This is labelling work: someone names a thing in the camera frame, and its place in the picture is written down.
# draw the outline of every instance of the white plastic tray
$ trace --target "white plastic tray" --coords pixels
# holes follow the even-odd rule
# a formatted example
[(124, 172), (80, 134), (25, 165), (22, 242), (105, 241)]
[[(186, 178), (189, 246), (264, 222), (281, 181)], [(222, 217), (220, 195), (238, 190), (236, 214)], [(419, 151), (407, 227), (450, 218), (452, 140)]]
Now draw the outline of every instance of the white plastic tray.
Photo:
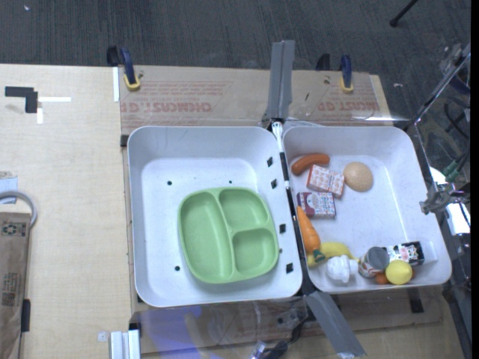
[[(314, 219), (313, 225), (323, 242), (343, 242), (360, 257), (373, 246), (402, 242), (431, 241), (438, 260), (415, 267), (415, 277), (402, 286), (437, 285), (451, 276), (449, 258), (441, 230), (433, 213), (425, 215), (419, 205), (427, 188), (409, 136), (392, 126), (298, 126), (283, 137), (289, 166), (300, 156), (326, 153), (329, 169), (342, 173), (353, 161), (364, 162), (373, 172), (370, 191), (357, 192), (344, 186), (341, 199), (335, 200), (336, 217)], [(290, 174), (293, 197), (306, 188), (308, 172)], [(313, 284), (324, 292), (342, 293), (398, 288), (378, 285), (356, 274), (347, 284), (326, 276), (326, 264), (308, 269)]]
[[(272, 133), (259, 127), (146, 126), (129, 137), (128, 160), (135, 287), (143, 301), (176, 307), (286, 298), (298, 292), (299, 253)], [(268, 204), (280, 248), (278, 263), (249, 280), (203, 283), (188, 270), (183, 255), (178, 206), (194, 191), (229, 185), (250, 188)], [(289, 264), (293, 270), (287, 272)]]

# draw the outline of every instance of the pink box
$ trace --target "pink box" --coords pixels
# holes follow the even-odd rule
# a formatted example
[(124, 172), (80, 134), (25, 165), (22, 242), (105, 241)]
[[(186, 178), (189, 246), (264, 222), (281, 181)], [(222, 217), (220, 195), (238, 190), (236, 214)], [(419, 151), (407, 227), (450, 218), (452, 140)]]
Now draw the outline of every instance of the pink box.
[(309, 168), (306, 187), (310, 190), (326, 191), (339, 198), (343, 194), (344, 175), (318, 165), (312, 165)]
[(296, 199), (308, 217), (334, 218), (336, 216), (332, 193), (301, 191)]

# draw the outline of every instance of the toy carrot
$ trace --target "toy carrot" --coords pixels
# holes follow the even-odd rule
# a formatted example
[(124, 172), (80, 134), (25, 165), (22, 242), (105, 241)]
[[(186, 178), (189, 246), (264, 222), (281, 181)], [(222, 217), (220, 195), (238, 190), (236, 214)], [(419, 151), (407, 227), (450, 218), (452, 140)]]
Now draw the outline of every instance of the toy carrot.
[(326, 257), (320, 251), (321, 239), (316, 229), (314, 229), (313, 224), (301, 206), (296, 207), (296, 213), (298, 215), (299, 229), (301, 230), (302, 241), (306, 252), (313, 254), (315, 262), (324, 260)]

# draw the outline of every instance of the green plate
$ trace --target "green plate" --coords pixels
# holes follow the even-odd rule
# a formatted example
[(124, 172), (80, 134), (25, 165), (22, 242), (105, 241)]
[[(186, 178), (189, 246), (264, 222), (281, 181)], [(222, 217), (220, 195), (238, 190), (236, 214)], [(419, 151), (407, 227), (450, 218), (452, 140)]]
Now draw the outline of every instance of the green plate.
[(180, 204), (178, 225), (186, 263), (203, 282), (257, 277), (278, 261), (278, 240), (268, 206), (250, 189), (191, 193)]

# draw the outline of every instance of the brown paper bag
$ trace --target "brown paper bag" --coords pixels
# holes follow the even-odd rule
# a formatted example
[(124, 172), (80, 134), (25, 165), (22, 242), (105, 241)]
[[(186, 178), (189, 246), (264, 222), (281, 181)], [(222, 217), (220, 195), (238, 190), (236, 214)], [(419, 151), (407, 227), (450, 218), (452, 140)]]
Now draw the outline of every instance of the brown paper bag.
[(0, 359), (19, 357), (30, 215), (0, 212)]

